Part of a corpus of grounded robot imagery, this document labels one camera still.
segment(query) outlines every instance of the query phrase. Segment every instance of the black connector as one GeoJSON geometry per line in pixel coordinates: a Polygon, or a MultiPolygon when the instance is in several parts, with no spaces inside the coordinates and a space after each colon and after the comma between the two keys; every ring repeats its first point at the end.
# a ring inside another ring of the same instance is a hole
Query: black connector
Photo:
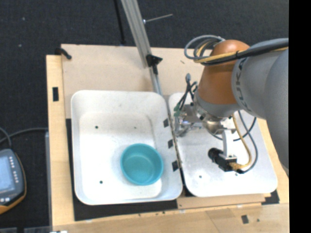
{"type": "Polygon", "coordinates": [[[225,172],[234,171],[232,169],[232,166],[230,166],[230,163],[236,163],[237,162],[237,157],[225,158],[224,156],[221,156],[220,154],[223,154],[223,151],[219,150],[217,148],[211,148],[208,151],[209,158],[213,162],[218,164],[220,169],[222,169],[225,172]]]}

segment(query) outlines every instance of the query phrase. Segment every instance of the handheld device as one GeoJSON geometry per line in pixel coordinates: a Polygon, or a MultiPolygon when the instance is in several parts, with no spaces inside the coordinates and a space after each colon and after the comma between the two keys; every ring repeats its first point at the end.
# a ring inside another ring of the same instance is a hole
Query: handheld device
{"type": "Polygon", "coordinates": [[[18,156],[11,149],[0,150],[0,214],[26,196],[26,179],[18,156]]]}

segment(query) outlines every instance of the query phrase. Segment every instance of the metal pole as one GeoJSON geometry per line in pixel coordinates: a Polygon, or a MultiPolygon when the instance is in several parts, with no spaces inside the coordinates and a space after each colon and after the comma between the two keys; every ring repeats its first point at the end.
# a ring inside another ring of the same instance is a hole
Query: metal pole
{"type": "MultiPolygon", "coordinates": [[[[143,67],[148,67],[147,55],[152,55],[148,36],[145,30],[143,19],[139,10],[137,0],[121,0],[135,44],[142,61],[143,67]]],[[[158,75],[150,68],[150,77],[153,83],[154,91],[162,95],[158,75]]]]}

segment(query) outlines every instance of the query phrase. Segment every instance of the black bracket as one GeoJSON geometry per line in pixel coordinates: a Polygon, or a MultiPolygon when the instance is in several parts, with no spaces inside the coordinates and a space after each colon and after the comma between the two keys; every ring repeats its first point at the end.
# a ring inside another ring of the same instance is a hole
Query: black bracket
{"type": "Polygon", "coordinates": [[[146,56],[146,60],[147,60],[148,67],[152,67],[154,74],[157,75],[158,71],[157,71],[156,65],[159,64],[163,59],[160,57],[156,57],[151,54],[148,54],[146,56]]]}
{"type": "Polygon", "coordinates": [[[55,55],[65,55],[65,57],[68,59],[68,60],[71,60],[71,58],[72,58],[72,56],[71,55],[69,55],[68,53],[67,53],[67,51],[65,50],[65,49],[63,49],[63,48],[55,48],[55,51],[54,51],[54,54],[55,55]]]}

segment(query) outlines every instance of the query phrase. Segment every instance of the bowl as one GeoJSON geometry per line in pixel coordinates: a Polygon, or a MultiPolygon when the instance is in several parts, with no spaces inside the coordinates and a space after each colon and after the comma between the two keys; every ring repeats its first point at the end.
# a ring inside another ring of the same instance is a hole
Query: bowl
{"type": "Polygon", "coordinates": [[[153,147],[136,143],[128,146],[121,155],[121,169],[125,178],[137,185],[150,185],[163,173],[163,160],[153,147]]]}

